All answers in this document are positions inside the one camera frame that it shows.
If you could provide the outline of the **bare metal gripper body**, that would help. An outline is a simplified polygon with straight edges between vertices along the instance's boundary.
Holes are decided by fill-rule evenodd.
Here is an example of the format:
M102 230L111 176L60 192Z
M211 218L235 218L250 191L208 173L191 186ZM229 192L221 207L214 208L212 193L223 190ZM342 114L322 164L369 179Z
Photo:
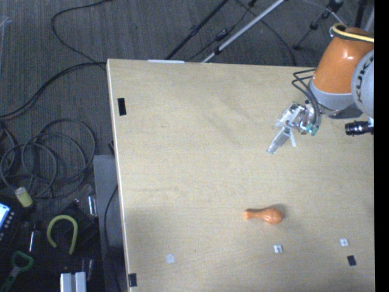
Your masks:
M320 127L320 111L310 102L292 102L275 123L276 128L295 128L301 134L316 134Z

